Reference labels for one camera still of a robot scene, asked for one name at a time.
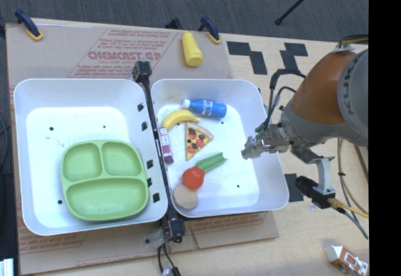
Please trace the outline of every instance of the wooden table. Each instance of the wooden table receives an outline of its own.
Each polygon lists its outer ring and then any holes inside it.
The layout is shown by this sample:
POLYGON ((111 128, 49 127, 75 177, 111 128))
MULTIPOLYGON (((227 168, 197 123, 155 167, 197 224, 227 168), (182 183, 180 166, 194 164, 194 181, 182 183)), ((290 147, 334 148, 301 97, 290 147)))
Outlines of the wooden table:
MULTIPOLYGON (((299 70, 308 71, 324 55, 334 49, 336 43, 303 41, 282 38, 266 38, 221 34, 229 60, 231 76, 249 80, 260 89, 263 102, 268 105, 270 76, 278 69, 296 63, 299 70)), ((362 51, 364 45, 354 45, 355 51, 362 51)), ((280 78, 277 88, 287 85, 297 89, 302 79, 294 75, 280 78)), ((283 105, 291 98, 290 91, 281 97, 283 105)), ((272 116, 274 123, 279 119, 279 110, 272 116)), ((359 148, 362 159, 368 165, 366 148, 359 148)), ((332 188, 343 203, 338 172, 337 140, 314 148, 318 155, 335 156, 331 161, 332 188)), ((290 152, 280 154, 285 174, 307 176, 318 180, 315 165, 306 165, 290 152)), ((354 145, 344 142, 341 165, 352 195, 359 204, 368 209, 368 180, 354 145)), ((342 245, 355 253, 360 260, 369 263, 369 240, 367 240, 345 215, 328 208, 313 210, 310 199, 291 201, 283 209, 274 211, 279 237, 267 240, 239 243, 190 252, 171 253, 170 258, 181 275, 341 275, 329 264, 325 249, 331 245, 342 245)), ((368 219, 358 216, 361 226, 369 234, 368 219)), ((165 266, 169 266, 162 255, 165 266)), ((156 256, 106 263, 82 268, 71 268, 41 275, 161 275, 156 256)))

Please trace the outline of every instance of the green plate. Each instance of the green plate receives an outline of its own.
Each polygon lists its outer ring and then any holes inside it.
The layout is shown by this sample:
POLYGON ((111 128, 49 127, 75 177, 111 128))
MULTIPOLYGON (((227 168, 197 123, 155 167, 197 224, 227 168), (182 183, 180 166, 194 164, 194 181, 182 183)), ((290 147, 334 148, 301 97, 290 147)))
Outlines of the green plate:
POLYGON ((135 215, 148 202, 148 184, 138 151, 124 141, 94 140, 69 146, 61 158, 68 209, 88 221, 135 215))

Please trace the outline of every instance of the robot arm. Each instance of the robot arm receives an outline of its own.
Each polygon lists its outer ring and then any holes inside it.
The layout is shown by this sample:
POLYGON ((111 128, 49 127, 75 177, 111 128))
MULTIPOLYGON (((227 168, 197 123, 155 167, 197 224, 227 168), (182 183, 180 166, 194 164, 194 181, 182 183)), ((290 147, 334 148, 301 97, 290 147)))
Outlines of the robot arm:
POLYGON ((320 208, 329 207, 326 199, 335 192, 329 163, 333 157, 318 156, 311 148, 332 138, 368 145, 368 50, 335 50, 324 56, 285 106, 279 122, 264 122, 256 132, 255 138, 247 138, 242 157, 289 149, 304 163, 316 164, 319 183, 299 177, 296 186, 320 208))

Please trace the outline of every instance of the yellow banana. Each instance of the yellow banana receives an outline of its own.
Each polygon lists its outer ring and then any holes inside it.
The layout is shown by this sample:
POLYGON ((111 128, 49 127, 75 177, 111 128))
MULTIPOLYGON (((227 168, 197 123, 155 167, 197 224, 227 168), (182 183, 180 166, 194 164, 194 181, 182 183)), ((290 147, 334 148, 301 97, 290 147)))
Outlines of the yellow banana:
POLYGON ((166 130, 170 130, 174 124, 184 121, 201 121, 201 118, 196 117, 190 110, 182 109, 173 111, 167 114, 166 118, 164 118, 162 122, 162 127, 165 127, 166 130))

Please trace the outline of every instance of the pizza slice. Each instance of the pizza slice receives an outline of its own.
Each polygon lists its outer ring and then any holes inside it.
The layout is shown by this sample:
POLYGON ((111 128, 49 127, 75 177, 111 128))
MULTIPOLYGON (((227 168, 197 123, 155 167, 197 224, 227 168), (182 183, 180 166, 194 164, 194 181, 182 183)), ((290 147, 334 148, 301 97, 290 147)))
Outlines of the pizza slice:
POLYGON ((192 158, 196 152, 201 149, 213 139, 213 135, 194 122, 186 122, 185 125, 185 146, 187 160, 192 158))

